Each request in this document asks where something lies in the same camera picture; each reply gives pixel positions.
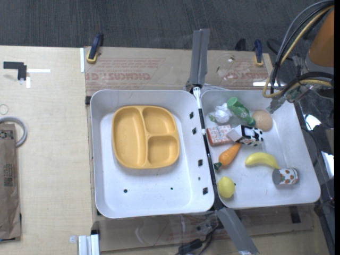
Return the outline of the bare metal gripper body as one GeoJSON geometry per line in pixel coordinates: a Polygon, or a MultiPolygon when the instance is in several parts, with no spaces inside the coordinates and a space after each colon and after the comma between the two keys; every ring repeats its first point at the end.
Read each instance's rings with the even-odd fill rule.
{"type": "Polygon", "coordinates": [[[334,98],[334,87],[328,81],[300,81],[287,88],[284,98],[292,103],[298,101],[310,92],[316,93],[318,96],[326,99],[334,98]]]}

